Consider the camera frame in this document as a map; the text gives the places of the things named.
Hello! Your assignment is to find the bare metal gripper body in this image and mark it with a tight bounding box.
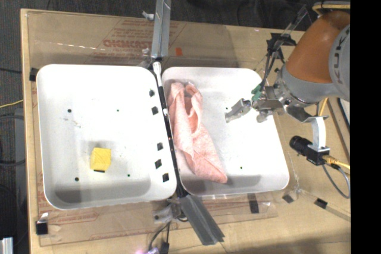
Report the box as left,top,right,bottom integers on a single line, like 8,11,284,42
251,84,302,117

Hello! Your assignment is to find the white plastic tray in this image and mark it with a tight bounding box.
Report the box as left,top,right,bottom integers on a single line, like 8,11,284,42
35,64,178,211
160,66,291,197

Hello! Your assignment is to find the pink cloth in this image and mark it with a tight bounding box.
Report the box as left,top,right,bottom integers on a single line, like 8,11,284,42
166,81,229,184

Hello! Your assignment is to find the thin black and white rod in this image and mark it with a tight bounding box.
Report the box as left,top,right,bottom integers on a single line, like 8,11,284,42
152,61,189,199

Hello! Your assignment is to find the yellow cube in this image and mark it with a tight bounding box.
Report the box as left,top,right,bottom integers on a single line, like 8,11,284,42
89,147,113,174

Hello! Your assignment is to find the black cylinder on white bracket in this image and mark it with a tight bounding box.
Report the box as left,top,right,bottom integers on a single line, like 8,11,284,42
287,105,331,167

